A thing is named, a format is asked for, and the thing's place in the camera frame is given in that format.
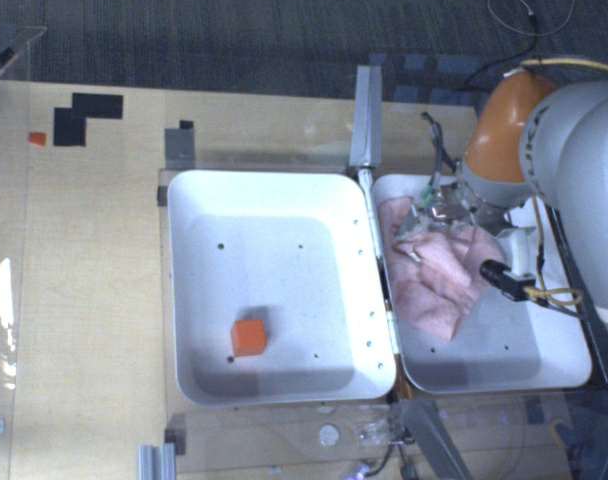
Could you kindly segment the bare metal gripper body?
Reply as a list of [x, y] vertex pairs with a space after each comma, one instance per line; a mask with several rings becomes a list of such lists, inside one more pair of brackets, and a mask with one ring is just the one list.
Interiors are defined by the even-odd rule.
[[492, 236], [515, 228], [506, 217], [507, 209], [484, 200], [464, 181], [426, 185], [420, 195], [420, 208], [435, 222], [470, 223]]

